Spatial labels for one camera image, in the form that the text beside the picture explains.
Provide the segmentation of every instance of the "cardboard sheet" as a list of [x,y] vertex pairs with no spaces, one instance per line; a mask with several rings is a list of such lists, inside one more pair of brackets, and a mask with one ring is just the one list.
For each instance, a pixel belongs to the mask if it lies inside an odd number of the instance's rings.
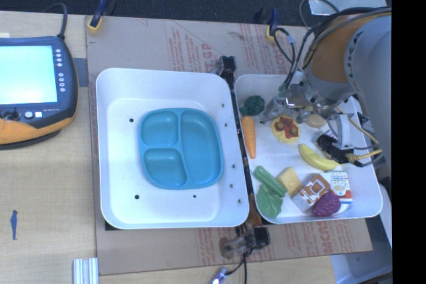
[[[285,75],[290,64],[274,40],[267,38],[266,29],[267,25],[122,17],[104,17],[96,32],[86,29],[97,257],[101,275],[238,263],[240,258],[226,259],[220,253],[221,239],[236,238],[233,227],[117,230],[105,223],[99,193],[95,92],[98,74],[111,67],[210,72],[224,55],[235,57],[236,79],[242,74]],[[306,29],[285,29],[299,51]],[[279,34],[278,39],[290,54],[286,36]],[[364,219],[268,225],[268,231],[271,243],[249,256],[249,262],[372,250]]]

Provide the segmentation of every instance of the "toy cucumber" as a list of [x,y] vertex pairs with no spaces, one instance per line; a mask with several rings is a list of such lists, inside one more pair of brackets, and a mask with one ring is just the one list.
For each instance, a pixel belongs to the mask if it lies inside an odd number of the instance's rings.
[[271,173],[269,173],[262,166],[257,166],[253,172],[253,176],[258,179],[261,183],[267,185],[272,191],[277,193],[280,197],[284,197],[287,193],[287,189],[281,185]]

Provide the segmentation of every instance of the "toy carrot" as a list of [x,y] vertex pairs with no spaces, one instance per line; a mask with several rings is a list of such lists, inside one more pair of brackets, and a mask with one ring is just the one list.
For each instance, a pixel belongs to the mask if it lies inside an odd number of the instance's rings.
[[241,118],[241,129],[246,143],[247,151],[252,159],[256,157],[256,131],[254,128],[254,119],[245,115]]

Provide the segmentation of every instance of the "blue plastic plate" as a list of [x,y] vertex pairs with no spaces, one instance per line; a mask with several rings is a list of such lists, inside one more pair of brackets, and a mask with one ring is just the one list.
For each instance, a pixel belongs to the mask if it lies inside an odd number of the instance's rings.
[[155,186],[170,190],[203,188],[222,177],[218,129],[201,110],[150,111],[140,120],[138,136],[142,168]]

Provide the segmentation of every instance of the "wooden table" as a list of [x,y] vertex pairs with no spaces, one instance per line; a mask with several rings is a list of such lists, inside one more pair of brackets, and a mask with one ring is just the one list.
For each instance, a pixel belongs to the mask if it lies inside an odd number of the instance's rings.
[[[0,37],[55,36],[62,15],[0,11]],[[85,16],[69,15],[65,41],[87,58]],[[75,121],[33,146],[0,150],[0,283],[72,283],[73,259],[97,256],[89,92],[80,87]],[[10,219],[17,213],[13,239]],[[333,283],[329,256],[249,263],[248,283]],[[100,276],[99,283],[209,283],[218,267]],[[226,281],[243,283],[241,268]]]

